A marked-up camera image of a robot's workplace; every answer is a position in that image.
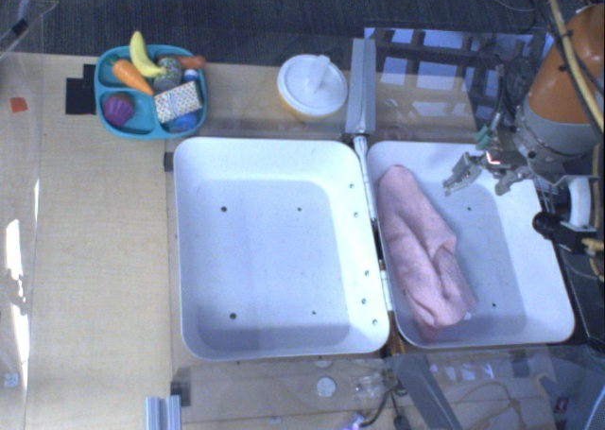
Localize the blue divided plate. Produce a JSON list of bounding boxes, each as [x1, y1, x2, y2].
[[93, 43, 210, 142]]

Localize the yellow banana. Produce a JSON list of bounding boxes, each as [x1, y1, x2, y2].
[[128, 30, 167, 79]]

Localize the pink folded towel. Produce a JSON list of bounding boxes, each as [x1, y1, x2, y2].
[[375, 163, 479, 344]]

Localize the black cylinder on white bracket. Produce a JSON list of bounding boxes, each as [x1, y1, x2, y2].
[[532, 176, 599, 255]]

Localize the blue bottle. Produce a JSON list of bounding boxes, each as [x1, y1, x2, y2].
[[168, 111, 199, 133]]

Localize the yellow tub with white lid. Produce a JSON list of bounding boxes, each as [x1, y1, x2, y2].
[[276, 53, 350, 125]]

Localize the orange carrot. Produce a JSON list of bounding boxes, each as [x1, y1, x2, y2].
[[111, 58, 155, 97]]

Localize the white plastic tray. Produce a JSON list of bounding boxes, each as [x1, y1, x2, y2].
[[366, 140, 577, 351], [172, 136, 391, 363]]

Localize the small grey can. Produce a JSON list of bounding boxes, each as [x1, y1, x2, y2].
[[151, 56, 184, 94]]

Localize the patterned white carton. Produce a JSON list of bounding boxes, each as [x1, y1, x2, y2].
[[153, 80, 205, 125]]

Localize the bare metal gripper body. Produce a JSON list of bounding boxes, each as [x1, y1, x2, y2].
[[480, 132, 568, 181]]

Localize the purple grapes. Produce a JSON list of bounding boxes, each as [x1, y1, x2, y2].
[[101, 92, 136, 129]]

